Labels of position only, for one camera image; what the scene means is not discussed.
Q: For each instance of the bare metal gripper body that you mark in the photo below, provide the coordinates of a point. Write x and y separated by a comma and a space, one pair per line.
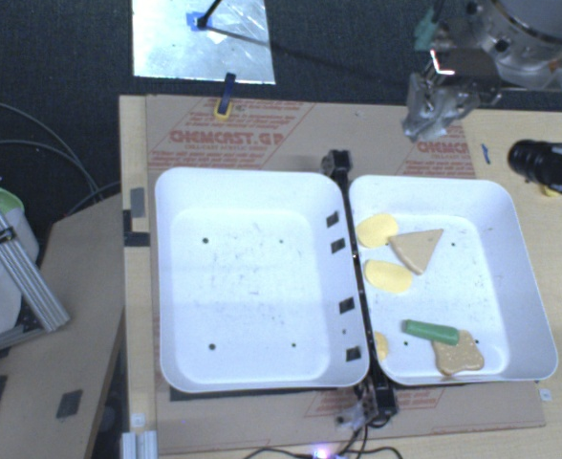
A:
467, 67

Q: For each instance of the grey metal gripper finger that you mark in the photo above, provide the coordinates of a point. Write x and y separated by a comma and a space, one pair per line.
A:
453, 108
417, 108

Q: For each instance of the yellow round slice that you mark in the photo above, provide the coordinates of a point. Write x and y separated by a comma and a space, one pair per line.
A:
387, 276
375, 230
382, 347

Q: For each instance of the brown cardboard board red print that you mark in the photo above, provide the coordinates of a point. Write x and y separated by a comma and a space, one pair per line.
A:
281, 132

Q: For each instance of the tan pizza slice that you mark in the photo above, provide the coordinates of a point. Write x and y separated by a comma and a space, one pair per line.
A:
417, 249

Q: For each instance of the thin black rod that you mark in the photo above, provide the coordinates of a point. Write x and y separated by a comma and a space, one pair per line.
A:
357, 256

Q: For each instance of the white plastic tray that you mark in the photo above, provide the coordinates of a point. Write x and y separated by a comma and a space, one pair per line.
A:
472, 294
252, 285

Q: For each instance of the green cylinder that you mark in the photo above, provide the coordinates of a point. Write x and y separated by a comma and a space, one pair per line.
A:
429, 331

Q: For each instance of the tan bread slice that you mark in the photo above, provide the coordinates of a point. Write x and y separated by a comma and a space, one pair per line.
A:
458, 357

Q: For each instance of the black cylinder on white bracket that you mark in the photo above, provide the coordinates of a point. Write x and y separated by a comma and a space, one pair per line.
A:
544, 163

